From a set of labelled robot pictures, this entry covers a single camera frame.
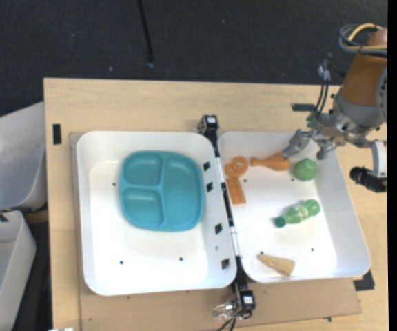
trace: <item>green bottle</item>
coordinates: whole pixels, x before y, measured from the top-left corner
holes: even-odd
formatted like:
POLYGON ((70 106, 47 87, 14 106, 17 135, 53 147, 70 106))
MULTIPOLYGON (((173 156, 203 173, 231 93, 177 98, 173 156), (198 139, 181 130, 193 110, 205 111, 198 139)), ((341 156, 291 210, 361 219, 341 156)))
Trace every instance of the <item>green bottle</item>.
POLYGON ((304 203, 292 206, 284 216, 275 218, 275 224, 279 228, 284 227, 286 224, 297 224, 317 215, 320 210, 321 207, 317 200, 310 199, 304 203))

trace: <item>green ball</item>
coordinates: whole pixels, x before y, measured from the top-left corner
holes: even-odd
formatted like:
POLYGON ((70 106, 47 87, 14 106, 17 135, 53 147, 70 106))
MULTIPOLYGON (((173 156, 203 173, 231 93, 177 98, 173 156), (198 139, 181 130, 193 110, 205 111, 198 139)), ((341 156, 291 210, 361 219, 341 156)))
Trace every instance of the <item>green ball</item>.
POLYGON ((316 162, 308 158, 299 161, 294 166, 294 174, 300 180, 312 180, 316 174, 316 162))

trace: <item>wooden table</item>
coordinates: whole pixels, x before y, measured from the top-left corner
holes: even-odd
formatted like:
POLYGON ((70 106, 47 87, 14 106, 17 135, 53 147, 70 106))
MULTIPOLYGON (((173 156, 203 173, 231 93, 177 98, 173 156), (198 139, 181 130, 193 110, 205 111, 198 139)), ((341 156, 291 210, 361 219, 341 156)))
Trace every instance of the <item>wooden table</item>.
MULTIPOLYGON (((169 292, 101 297, 90 292, 78 267, 70 134, 93 130, 190 131, 216 114, 219 132, 294 132, 307 113, 291 103, 316 103, 318 86, 171 81, 45 79, 48 206, 55 328, 75 330, 216 330, 212 303, 228 291, 169 292)), ((373 136, 386 139, 386 127, 373 136)), ((388 330, 387 195, 355 185, 354 166, 372 168, 371 152, 337 149, 371 254, 375 290, 355 292, 351 279, 264 286, 251 283, 258 307, 236 324, 246 331, 388 330)))

